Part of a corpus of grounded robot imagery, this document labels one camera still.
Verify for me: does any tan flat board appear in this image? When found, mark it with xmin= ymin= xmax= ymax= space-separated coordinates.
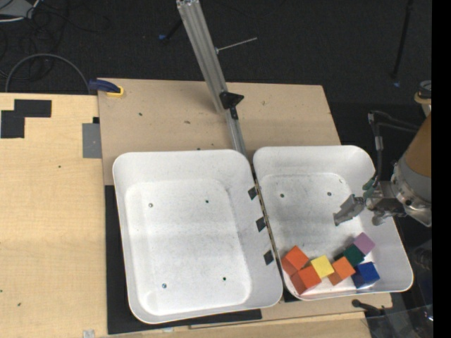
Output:
xmin=96 ymin=77 xmax=394 ymax=327

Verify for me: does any green cube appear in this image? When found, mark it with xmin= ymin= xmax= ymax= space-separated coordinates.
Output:
xmin=338 ymin=243 xmax=366 ymax=268

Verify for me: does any blue cube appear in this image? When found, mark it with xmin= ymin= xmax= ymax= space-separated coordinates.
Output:
xmin=350 ymin=261 xmax=381 ymax=290

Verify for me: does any dark orange cube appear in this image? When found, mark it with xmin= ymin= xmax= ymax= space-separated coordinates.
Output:
xmin=280 ymin=245 xmax=311 ymax=276
xmin=290 ymin=265 xmax=323 ymax=296

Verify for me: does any yellow cube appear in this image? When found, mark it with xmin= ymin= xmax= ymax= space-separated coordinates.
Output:
xmin=310 ymin=254 xmax=335 ymax=279

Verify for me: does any light orange cube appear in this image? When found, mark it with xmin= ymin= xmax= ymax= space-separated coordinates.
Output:
xmin=327 ymin=256 xmax=357 ymax=287

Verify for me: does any purple cube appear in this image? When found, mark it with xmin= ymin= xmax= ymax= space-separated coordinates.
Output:
xmin=352 ymin=232 xmax=376 ymax=257

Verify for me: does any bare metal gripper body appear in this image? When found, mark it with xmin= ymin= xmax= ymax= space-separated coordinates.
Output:
xmin=364 ymin=180 xmax=433 ymax=229

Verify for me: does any white plastic tray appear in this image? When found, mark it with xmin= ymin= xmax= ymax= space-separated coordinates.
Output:
xmin=252 ymin=144 xmax=414 ymax=302
xmin=111 ymin=149 xmax=284 ymax=325

